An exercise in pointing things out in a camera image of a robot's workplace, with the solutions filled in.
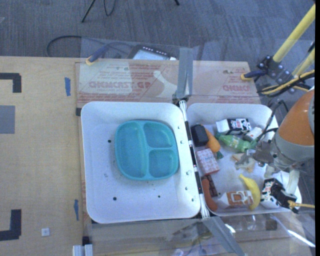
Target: yellow toy banana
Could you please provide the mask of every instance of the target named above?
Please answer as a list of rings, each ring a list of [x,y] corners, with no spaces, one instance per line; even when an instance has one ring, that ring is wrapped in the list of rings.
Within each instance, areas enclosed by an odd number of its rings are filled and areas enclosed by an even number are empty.
[[[260,189],[254,179],[245,177],[242,175],[242,173],[239,175],[239,178],[241,178],[244,181],[245,185],[252,193],[253,204],[249,205],[249,209],[252,211],[260,204]]]

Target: white tray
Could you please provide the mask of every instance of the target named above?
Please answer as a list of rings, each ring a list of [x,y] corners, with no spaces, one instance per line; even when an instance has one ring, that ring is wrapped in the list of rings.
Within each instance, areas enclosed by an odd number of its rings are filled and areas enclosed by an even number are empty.
[[[221,121],[228,118],[248,118],[251,127],[259,126],[264,128],[272,114],[272,111],[267,106],[261,104],[195,103],[187,109],[186,114],[190,127],[195,124],[202,124],[210,132],[215,134],[217,132],[216,121]],[[276,127],[278,127],[278,124],[276,119],[273,118],[269,128],[271,129]],[[267,141],[272,139],[273,135],[273,132],[267,133],[264,140]],[[194,149],[195,151],[198,151],[203,150],[204,147],[195,147]],[[217,160],[220,170],[211,175],[219,195],[230,191],[246,190],[246,186],[239,178],[240,174],[254,179],[257,182],[260,190],[262,190],[264,180],[266,179],[264,177],[266,167],[259,167],[256,163],[254,170],[251,173],[242,168],[236,170],[236,161],[232,159],[232,155],[238,152],[232,150],[230,147],[224,146],[223,143],[221,143],[220,152],[224,155],[222,159]],[[202,176],[203,173],[201,170],[199,169],[198,171],[200,176]],[[284,187],[286,187],[289,181],[289,174],[281,171],[277,174],[274,174],[273,178],[276,178],[284,185]],[[295,196],[297,197],[297,203],[301,203],[302,198],[299,188],[297,188],[295,191]],[[218,210],[214,212],[211,211],[213,214],[218,216],[251,215],[290,211],[289,209],[283,207],[267,209],[261,204],[253,211],[249,210],[247,207],[222,209],[219,207],[218,197],[212,198],[217,202]]]
[[[162,180],[137,181],[119,171],[117,127],[129,120],[155,120],[174,132],[179,168]],[[188,137],[181,110],[171,103],[90,102],[81,110],[86,207],[97,223],[186,219],[200,211]]]

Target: teal divided plate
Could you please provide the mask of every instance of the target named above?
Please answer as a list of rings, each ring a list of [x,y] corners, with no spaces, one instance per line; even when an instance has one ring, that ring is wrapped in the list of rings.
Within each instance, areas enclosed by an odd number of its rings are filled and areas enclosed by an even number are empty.
[[[176,138],[164,123],[149,120],[124,122],[116,129],[114,146],[117,166],[129,179],[160,180],[178,170]]]

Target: gray square patch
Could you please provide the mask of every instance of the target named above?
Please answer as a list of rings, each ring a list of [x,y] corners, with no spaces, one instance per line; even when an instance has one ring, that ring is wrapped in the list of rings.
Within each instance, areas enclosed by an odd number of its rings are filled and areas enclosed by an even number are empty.
[[[16,106],[0,105],[0,134],[15,133]]]

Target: toy sausage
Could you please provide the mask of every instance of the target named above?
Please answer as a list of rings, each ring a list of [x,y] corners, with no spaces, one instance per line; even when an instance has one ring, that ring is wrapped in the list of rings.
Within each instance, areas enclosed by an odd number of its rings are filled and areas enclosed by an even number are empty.
[[[218,205],[210,195],[210,190],[209,190],[210,182],[208,179],[204,178],[201,181],[201,183],[202,183],[205,203],[211,211],[215,212],[218,209]]]

